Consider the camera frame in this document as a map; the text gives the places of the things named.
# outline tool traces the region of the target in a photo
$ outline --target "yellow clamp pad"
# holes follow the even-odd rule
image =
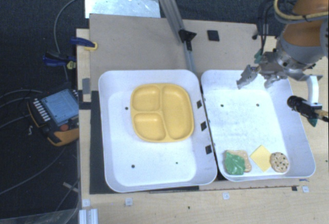
[[[85,49],[85,50],[89,50],[89,51],[97,50],[97,47],[98,47],[97,43],[96,43],[96,42],[93,42],[93,43],[94,43],[94,45],[95,45],[94,48],[92,48],[92,47],[84,47],[84,49]]]

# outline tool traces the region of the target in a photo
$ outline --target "white tray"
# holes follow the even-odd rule
[[[186,140],[152,143],[134,132],[130,110],[133,90],[149,83],[173,83],[184,88],[191,100],[194,132]],[[197,77],[187,70],[108,71],[99,79],[104,149],[108,186],[116,192],[133,192],[211,183],[217,166],[211,148]]]
[[[201,78],[209,125],[221,174],[231,181],[270,178],[308,177],[315,171],[315,162],[300,119],[287,106],[293,95],[288,80],[264,88],[262,76],[238,90],[236,81],[242,71],[208,70]],[[282,152],[289,161],[289,170],[277,173],[271,167],[263,172],[249,158],[252,170],[241,176],[225,171],[225,150],[245,150],[250,156],[260,145],[271,153]]]

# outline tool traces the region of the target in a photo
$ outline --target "black bracket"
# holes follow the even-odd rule
[[[178,32],[178,34],[179,34],[181,42],[183,42],[183,43],[186,42],[187,50],[192,51],[191,40],[194,39],[194,37],[196,36],[196,33],[181,29]]]

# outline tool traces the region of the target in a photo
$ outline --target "metal frame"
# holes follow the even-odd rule
[[[181,38],[179,36],[180,30],[185,30],[184,23],[182,21],[176,0],[159,0],[161,4],[161,8],[166,16],[168,23],[173,31],[176,39],[181,42]],[[191,50],[188,50],[187,43],[190,41],[183,41],[184,43],[184,53],[187,63],[187,68],[196,73],[194,58]]]

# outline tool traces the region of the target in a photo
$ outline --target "blue screen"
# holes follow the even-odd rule
[[[66,123],[68,119],[79,114],[78,102],[68,89],[45,97],[41,102],[47,108],[57,126]]]

